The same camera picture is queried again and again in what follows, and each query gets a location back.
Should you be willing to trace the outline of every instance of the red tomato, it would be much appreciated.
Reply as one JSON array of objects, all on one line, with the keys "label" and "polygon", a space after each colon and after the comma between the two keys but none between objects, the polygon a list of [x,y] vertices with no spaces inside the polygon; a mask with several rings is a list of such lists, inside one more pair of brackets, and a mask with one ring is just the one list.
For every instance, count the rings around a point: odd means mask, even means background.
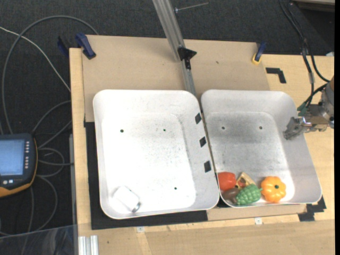
[{"label": "red tomato", "polygon": [[227,191],[234,188],[236,185],[236,176],[231,172],[221,172],[218,173],[218,184],[222,191]]}]

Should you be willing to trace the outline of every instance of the black bracket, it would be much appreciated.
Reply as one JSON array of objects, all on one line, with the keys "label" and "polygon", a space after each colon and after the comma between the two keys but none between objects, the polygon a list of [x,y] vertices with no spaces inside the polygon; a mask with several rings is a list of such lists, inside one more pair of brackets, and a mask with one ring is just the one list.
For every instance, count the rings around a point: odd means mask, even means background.
[{"label": "black bracket", "polygon": [[315,221],[314,213],[323,213],[326,208],[324,197],[318,201],[316,205],[307,204],[306,205],[307,212],[303,214],[298,214],[299,220],[302,221]]},{"label": "black bracket", "polygon": [[192,59],[192,57],[194,55],[196,55],[197,52],[195,52],[193,50],[186,49],[182,46],[180,46],[177,51],[178,51],[178,54],[180,56],[180,59],[184,60],[184,62],[185,62],[185,68],[188,69],[188,70],[191,70],[190,59]]},{"label": "black bracket", "polygon": [[281,83],[287,83],[285,75],[280,68],[266,68],[267,74],[277,74]]}]

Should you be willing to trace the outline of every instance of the white cable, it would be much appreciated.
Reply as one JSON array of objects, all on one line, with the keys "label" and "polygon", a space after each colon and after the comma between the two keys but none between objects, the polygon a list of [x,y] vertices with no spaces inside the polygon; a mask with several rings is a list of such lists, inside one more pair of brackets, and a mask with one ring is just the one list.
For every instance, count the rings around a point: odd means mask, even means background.
[{"label": "white cable", "polygon": [[[3,27],[0,27],[0,29],[2,29],[3,31],[6,31],[10,34],[13,34],[13,35],[16,35],[16,36],[19,36],[18,33],[15,33],[11,30],[7,30]],[[45,54],[45,52],[33,41],[31,41],[30,39],[26,38],[25,36],[21,36],[21,38],[23,38],[24,40],[28,41],[29,43],[33,44],[42,54],[43,56],[46,58],[46,60],[48,61],[48,63],[50,64],[50,66],[52,67],[53,71],[57,74],[57,76],[60,78],[60,80],[64,83],[64,85],[67,87],[67,89],[69,91],[71,91],[70,87],[67,85],[67,83],[64,81],[64,79],[61,77],[61,75],[58,73],[57,69],[55,69],[54,65],[52,64],[52,62],[50,61],[50,59],[47,57],[47,55]]]}]

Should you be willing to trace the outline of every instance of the toy food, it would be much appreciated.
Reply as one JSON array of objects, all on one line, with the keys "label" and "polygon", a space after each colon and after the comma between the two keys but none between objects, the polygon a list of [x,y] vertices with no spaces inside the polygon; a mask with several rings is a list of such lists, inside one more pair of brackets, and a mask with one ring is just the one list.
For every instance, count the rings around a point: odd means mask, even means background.
[{"label": "toy food", "polygon": [[221,191],[227,191],[236,185],[236,176],[234,173],[221,172],[218,173],[218,184]]},{"label": "toy food", "polygon": [[269,202],[279,202],[286,196],[286,184],[277,176],[267,176],[261,182],[261,193]]},{"label": "toy food", "polygon": [[236,196],[239,194],[239,192],[240,192],[240,189],[237,188],[237,187],[234,187],[234,188],[231,188],[231,189],[225,191],[222,194],[222,197],[225,200],[230,200],[232,203],[236,204],[237,203]]},{"label": "toy food", "polygon": [[249,175],[247,175],[245,172],[242,172],[239,178],[236,181],[236,185],[239,188],[247,187],[250,184],[255,184],[255,182],[251,179]]},{"label": "toy food", "polygon": [[255,184],[244,187],[236,196],[237,204],[246,205],[258,201],[261,198],[261,190]]}]

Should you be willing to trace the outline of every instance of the handheld device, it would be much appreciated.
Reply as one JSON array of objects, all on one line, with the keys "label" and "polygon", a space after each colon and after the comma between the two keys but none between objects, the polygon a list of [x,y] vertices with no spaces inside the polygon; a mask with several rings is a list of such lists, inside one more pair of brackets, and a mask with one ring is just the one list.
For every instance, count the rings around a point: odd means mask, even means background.
[{"label": "handheld device", "polygon": [[0,198],[28,188],[35,178],[37,161],[32,135],[0,135]]}]

